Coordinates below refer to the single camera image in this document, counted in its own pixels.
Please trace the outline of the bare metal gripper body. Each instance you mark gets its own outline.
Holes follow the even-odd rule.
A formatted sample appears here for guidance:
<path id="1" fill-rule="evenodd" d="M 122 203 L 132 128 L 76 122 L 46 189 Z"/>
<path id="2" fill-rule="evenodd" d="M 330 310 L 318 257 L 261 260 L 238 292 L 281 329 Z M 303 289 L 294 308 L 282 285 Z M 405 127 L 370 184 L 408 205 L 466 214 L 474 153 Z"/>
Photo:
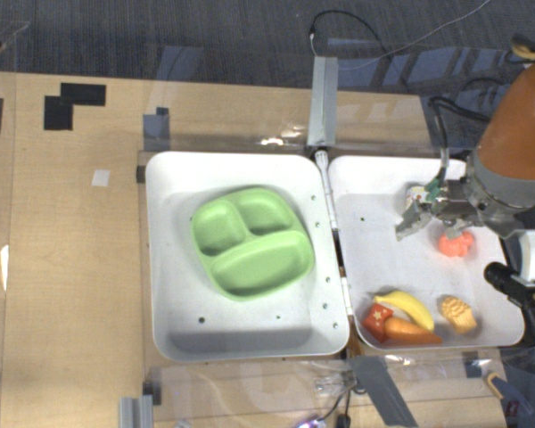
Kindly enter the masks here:
<path id="1" fill-rule="evenodd" d="M 431 214 L 448 226 L 478 226 L 477 209 L 468 201 L 464 178 L 440 180 L 431 186 Z"/>

